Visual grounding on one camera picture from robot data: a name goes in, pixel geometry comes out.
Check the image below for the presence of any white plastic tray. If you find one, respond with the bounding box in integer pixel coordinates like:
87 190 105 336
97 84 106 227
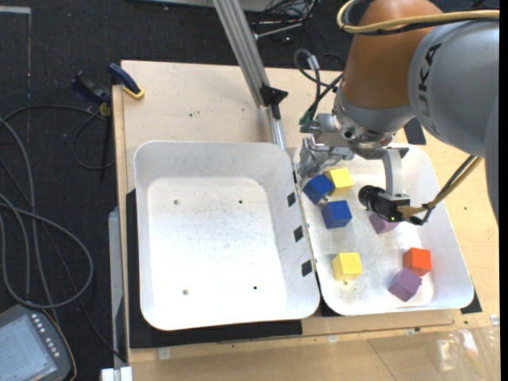
292 143 475 318
133 140 321 332

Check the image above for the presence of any orange cube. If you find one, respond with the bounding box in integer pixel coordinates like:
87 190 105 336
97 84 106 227
402 247 433 278

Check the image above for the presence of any black cylinder on white bracket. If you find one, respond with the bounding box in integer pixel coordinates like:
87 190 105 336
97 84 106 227
357 148 412 222

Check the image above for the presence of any pale wood board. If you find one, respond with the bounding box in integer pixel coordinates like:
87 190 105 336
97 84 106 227
120 60 500 339

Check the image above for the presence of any purple cube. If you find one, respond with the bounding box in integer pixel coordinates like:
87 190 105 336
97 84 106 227
387 267 423 303
368 211 399 236

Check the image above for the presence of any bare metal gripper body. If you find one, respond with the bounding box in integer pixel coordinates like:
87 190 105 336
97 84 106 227
308 112 394 163

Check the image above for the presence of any yellow cube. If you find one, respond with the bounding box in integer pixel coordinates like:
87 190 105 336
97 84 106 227
325 167 355 197
331 252 364 283

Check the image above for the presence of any blue cube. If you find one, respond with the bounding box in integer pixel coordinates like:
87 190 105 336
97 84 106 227
321 200 353 230
302 173 336 206

